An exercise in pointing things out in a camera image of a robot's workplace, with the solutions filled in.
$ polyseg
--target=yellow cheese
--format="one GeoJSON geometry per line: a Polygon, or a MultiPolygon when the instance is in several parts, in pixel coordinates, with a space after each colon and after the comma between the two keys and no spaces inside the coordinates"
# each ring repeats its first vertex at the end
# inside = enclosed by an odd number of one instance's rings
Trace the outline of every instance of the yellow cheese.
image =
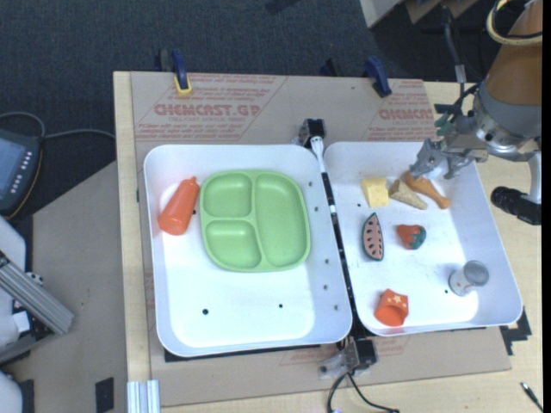
{"type": "Polygon", "coordinates": [[[367,177],[362,179],[362,190],[368,204],[372,208],[385,207],[390,201],[388,199],[387,178],[367,177]]]}

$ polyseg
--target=black electronic device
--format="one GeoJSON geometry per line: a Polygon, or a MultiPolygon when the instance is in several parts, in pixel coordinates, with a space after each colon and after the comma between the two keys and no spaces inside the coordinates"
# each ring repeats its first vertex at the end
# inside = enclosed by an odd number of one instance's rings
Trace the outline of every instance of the black electronic device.
{"type": "Polygon", "coordinates": [[[0,215],[25,202],[40,167],[40,140],[0,129],[0,215]]]}

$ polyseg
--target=orange bottle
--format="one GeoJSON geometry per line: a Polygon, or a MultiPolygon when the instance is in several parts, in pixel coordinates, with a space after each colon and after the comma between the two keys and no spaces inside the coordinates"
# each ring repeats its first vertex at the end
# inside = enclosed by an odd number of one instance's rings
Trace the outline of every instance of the orange bottle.
{"type": "Polygon", "coordinates": [[[193,176],[180,182],[176,192],[158,218],[161,230],[173,236],[180,236],[188,229],[199,194],[199,185],[195,179],[193,176]]]}

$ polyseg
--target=wooden table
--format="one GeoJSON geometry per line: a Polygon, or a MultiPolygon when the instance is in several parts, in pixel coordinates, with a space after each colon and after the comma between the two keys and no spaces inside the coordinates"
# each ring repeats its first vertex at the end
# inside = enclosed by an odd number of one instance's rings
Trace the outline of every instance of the wooden table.
{"type": "MultiPolygon", "coordinates": [[[[425,89],[432,104],[451,103],[457,96],[457,86],[454,83],[426,83],[425,89]]],[[[127,377],[129,381],[146,381],[152,377],[152,374],[145,316],[139,209],[136,202],[137,167],[134,153],[130,72],[114,74],[114,90],[127,335],[127,377]]],[[[529,189],[530,174],[526,163],[509,163],[491,157],[486,163],[479,164],[478,170],[487,197],[499,185],[521,191],[529,189]]],[[[494,206],[492,212],[517,278],[532,331],[528,341],[513,344],[512,369],[499,373],[364,387],[367,398],[372,402],[408,412],[537,411],[536,406],[523,392],[520,386],[522,381],[528,383],[540,402],[543,402],[541,227],[527,225],[494,206]]],[[[179,406],[166,408],[163,411],[170,413],[187,411],[322,412],[325,411],[326,397],[326,391],[314,391],[179,406]]],[[[339,407],[344,412],[375,411],[350,388],[339,390],[332,404],[333,408],[339,407]]]]}

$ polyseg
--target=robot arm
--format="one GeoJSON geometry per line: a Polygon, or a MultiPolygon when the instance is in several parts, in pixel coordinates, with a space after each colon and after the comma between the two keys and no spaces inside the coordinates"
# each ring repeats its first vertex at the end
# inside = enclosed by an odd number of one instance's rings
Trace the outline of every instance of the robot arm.
{"type": "Polygon", "coordinates": [[[449,179],[472,161],[485,162],[489,155],[528,162],[532,174],[530,193],[496,188],[492,203],[526,222],[540,225],[541,147],[529,152],[520,149],[533,139],[541,145],[543,0],[529,0],[511,31],[503,36],[494,27],[495,17],[509,1],[497,1],[487,18],[488,33],[502,44],[492,68],[484,81],[468,90],[461,89],[460,98],[435,124],[441,139],[425,140],[410,172],[418,178],[447,164],[444,178],[449,179]],[[474,97],[473,109],[465,115],[461,105],[470,95],[474,97]]]}

